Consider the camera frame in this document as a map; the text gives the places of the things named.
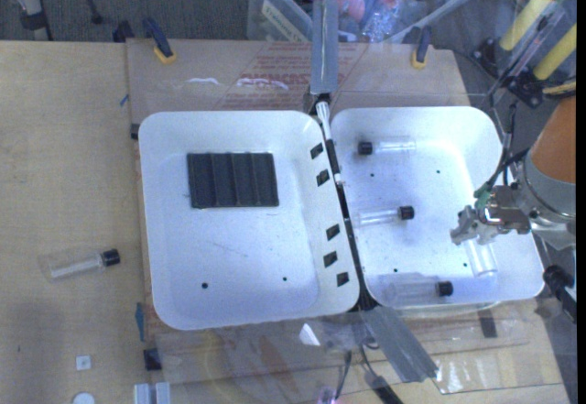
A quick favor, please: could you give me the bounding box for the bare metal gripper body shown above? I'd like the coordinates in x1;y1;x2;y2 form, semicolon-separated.
483;184;573;238

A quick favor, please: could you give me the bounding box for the clear bottle with black cap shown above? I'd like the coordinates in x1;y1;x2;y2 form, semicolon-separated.
38;247;122;283
386;279;455;308
355;205;416;228
357;137;418;158
463;237;500;280

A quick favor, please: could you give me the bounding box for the white plastic tray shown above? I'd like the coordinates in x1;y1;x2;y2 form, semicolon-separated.
136;109;361;332
329;105;547;312

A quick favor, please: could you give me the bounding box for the thin black and white rod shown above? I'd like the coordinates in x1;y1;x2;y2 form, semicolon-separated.
315;101;368;305

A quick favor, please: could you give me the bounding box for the black ribbed rack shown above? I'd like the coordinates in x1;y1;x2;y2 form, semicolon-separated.
185;151;281;210

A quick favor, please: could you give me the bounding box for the brown cardboard board red print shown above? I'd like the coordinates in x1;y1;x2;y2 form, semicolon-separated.
125;37;565;395

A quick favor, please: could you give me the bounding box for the black cylinder on white bracket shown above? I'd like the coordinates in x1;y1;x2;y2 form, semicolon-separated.
542;237;577;325

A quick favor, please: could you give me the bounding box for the black block with thin wires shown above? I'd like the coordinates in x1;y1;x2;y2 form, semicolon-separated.
302;92;333;113

